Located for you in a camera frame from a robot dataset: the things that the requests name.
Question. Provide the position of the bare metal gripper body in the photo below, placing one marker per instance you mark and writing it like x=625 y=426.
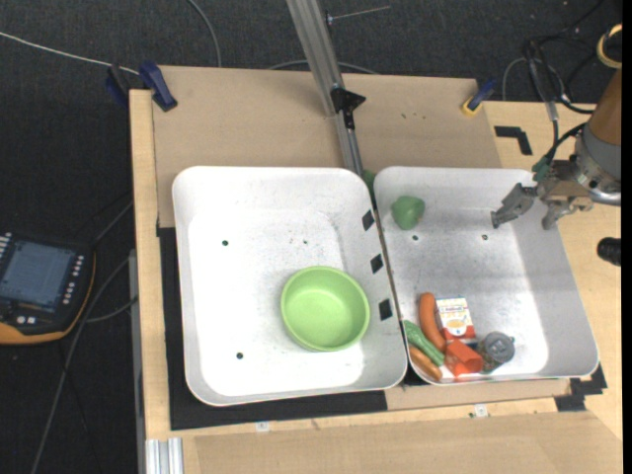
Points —
x=563 y=185

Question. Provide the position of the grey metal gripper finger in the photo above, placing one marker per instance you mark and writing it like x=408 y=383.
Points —
x=513 y=204
x=555 y=215

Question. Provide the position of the white plastic tray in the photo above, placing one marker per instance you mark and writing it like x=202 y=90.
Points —
x=494 y=284
x=257 y=289

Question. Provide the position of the green bell pepper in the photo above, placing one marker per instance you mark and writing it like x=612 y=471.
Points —
x=408 y=212

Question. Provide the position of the white and red carton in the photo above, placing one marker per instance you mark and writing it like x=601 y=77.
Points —
x=455 y=317

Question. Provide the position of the orange sausage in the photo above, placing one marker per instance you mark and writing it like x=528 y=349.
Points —
x=428 y=320

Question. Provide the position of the grey can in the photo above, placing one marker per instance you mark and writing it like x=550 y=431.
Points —
x=497 y=348

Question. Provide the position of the thin black rod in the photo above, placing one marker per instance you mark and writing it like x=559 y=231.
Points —
x=392 y=289

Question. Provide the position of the orange red carton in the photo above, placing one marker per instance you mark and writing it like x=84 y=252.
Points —
x=463 y=359

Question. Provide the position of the green vegetable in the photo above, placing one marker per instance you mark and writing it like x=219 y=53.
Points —
x=422 y=341

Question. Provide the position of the green bowl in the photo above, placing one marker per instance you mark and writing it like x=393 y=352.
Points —
x=323 y=309

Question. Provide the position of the brown cardboard board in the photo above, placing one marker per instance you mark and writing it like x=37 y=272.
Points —
x=257 y=126

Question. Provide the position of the black cylinder on white bracket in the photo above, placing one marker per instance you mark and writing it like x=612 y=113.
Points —
x=611 y=251

